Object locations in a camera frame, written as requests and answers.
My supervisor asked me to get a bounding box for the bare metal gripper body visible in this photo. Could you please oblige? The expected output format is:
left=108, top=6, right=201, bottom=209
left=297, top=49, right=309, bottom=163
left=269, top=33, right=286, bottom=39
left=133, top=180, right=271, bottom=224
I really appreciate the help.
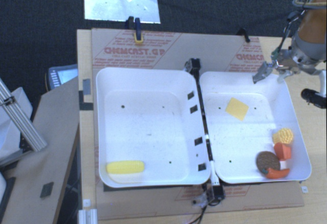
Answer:
left=271, top=49, right=320, bottom=76

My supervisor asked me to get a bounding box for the yellow cheese slice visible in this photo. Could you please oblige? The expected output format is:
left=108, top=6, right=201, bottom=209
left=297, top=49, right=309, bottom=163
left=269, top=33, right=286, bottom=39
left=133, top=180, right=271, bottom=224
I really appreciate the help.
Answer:
left=225, top=97, right=250, bottom=122

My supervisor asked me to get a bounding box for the short yellow corn piece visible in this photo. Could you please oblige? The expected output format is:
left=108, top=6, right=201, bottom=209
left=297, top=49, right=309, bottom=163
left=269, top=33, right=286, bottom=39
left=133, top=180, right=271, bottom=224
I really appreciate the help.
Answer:
left=272, top=127, right=294, bottom=145

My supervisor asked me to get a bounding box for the white plastic tray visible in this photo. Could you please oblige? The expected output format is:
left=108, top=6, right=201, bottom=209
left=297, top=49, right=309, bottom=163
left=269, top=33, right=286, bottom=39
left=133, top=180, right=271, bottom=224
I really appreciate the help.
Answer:
left=199, top=71, right=313, bottom=185
left=95, top=66, right=212, bottom=189

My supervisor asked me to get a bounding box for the thin black and white rod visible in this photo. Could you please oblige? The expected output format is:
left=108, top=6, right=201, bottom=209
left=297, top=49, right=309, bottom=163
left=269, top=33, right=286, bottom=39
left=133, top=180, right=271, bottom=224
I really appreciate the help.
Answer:
left=192, top=71, right=219, bottom=186

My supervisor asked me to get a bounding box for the orange block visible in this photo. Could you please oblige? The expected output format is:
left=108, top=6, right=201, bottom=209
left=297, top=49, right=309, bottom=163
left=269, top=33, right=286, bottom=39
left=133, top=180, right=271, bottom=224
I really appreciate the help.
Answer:
left=273, top=142, right=293, bottom=161

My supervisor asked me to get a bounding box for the brown round biscuit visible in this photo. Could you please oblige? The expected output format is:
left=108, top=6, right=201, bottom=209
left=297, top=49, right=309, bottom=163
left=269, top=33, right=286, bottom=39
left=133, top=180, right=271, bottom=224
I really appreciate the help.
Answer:
left=255, top=150, right=282, bottom=174

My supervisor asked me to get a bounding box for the brown cardboard board red print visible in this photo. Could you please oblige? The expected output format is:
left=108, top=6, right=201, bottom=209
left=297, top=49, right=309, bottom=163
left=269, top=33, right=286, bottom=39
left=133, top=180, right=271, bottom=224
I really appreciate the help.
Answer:
left=90, top=28, right=305, bottom=221

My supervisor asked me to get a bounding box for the orange carrot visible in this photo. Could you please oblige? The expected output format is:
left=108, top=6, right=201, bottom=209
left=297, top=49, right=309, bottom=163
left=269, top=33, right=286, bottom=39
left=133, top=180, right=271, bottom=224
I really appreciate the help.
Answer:
left=260, top=167, right=291, bottom=180

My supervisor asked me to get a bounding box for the yellow corn cob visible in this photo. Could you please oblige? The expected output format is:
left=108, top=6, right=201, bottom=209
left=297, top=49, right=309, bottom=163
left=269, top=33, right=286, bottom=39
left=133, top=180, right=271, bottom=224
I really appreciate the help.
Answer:
left=106, top=160, right=145, bottom=175

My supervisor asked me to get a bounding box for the black cylinder on white bracket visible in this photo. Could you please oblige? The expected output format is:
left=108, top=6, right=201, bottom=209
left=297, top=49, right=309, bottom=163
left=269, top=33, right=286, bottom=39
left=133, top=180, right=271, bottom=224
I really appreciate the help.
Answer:
left=300, top=69, right=327, bottom=109

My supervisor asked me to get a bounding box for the black block with thin wires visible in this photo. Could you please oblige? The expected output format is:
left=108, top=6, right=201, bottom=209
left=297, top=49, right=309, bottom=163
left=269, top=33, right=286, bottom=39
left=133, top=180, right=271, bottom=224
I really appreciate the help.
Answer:
left=184, top=57, right=202, bottom=75
left=205, top=184, right=226, bottom=206

